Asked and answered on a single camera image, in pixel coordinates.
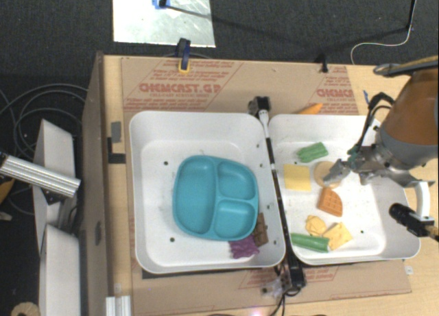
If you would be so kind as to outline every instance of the white cable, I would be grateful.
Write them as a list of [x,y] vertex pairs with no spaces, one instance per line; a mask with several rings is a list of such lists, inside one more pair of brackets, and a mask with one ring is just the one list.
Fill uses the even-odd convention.
[[[416,7],[417,1],[418,0],[414,0],[412,15],[414,14],[414,9]],[[385,44],[385,43],[377,43],[377,42],[363,42],[363,43],[359,43],[359,44],[355,45],[351,49],[351,62],[352,62],[352,65],[355,65],[354,57],[353,57],[354,50],[356,50],[356,48],[358,48],[361,45],[379,45],[379,46],[382,46],[382,47],[399,47],[399,46],[404,45],[405,43],[407,43],[409,38],[410,38],[410,32],[412,31],[412,27],[413,27],[413,23],[412,22],[410,23],[410,26],[409,26],[409,29],[408,29],[408,32],[407,32],[407,37],[404,40],[404,42],[397,43],[397,44]]]

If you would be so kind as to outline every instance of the black carpet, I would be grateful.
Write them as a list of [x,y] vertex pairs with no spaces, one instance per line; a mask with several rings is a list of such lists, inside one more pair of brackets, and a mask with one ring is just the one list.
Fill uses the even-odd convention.
[[[405,40],[411,0],[211,0],[217,48],[194,49],[213,58],[313,62],[321,53],[330,63],[350,64],[351,48],[364,41]],[[162,56],[170,46],[112,41],[112,0],[0,0],[0,90],[9,100],[46,84],[87,87],[95,52]],[[401,47],[360,47],[358,64],[407,62],[438,54],[439,0],[418,0],[414,25]],[[52,95],[33,107],[53,105],[76,117],[81,105]],[[0,111],[5,106],[0,97]],[[16,112],[23,106],[17,103]],[[76,133],[64,117],[50,121]],[[0,147],[14,151],[12,120],[0,114]],[[38,118],[23,123],[35,141]],[[32,211],[29,192],[14,203]],[[22,301],[38,302],[38,252],[33,217],[13,209],[0,221],[0,315]]]

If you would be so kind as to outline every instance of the cardboard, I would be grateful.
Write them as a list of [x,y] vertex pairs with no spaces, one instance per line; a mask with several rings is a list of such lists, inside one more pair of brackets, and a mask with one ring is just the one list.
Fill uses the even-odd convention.
[[[271,117],[297,112],[315,103],[324,104],[320,113],[358,113],[345,66],[330,66],[329,73],[324,74],[318,64],[193,60],[188,75],[179,74],[177,67],[178,60],[169,58],[101,56],[97,59],[84,114],[94,118],[93,122],[84,124],[84,134],[88,135],[88,140],[84,139],[84,159],[90,157],[86,163],[90,168],[84,175],[89,176],[87,182],[91,178],[97,180],[86,188],[88,213],[84,222],[90,315],[101,314],[97,311],[104,305],[106,292],[131,295],[136,316],[212,313],[250,307],[257,310],[260,306],[276,304],[276,300],[261,294],[261,287],[275,279],[274,269],[160,278],[141,270],[133,250],[134,216],[130,199],[127,124],[132,115],[141,110],[245,112],[248,102],[257,95],[270,96]],[[122,132],[120,138],[112,141],[114,123],[120,125]],[[114,162],[115,159],[126,163]],[[103,247],[89,242],[94,239],[98,221],[104,232]],[[308,268],[305,273],[307,287],[287,303],[410,292],[400,260]]]

